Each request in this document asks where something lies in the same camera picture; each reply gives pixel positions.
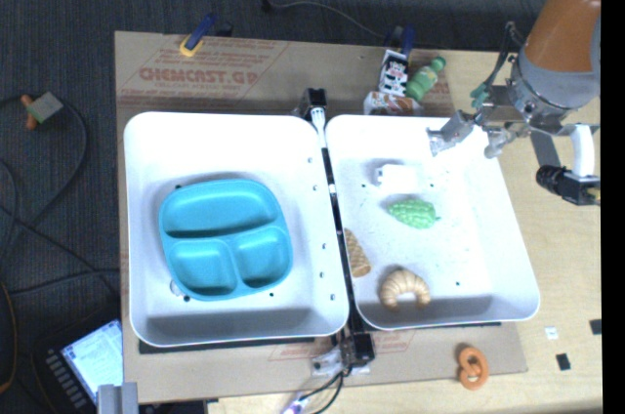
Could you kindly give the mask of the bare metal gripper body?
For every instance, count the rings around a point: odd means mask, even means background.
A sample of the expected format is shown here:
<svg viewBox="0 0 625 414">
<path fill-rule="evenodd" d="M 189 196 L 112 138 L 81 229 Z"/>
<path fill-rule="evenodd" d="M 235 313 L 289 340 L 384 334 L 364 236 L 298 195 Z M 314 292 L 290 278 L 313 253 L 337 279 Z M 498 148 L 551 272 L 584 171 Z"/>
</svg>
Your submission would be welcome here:
<svg viewBox="0 0 625 414">
<path fill-rule="evenodd" d="M 484 128 L 556 134 L 574 108 L 549 101 L 522 78 L 508 78 L 502 85 L 484 82 L 476 88 L 476 111 L 476 122 Z"/>
</svg>

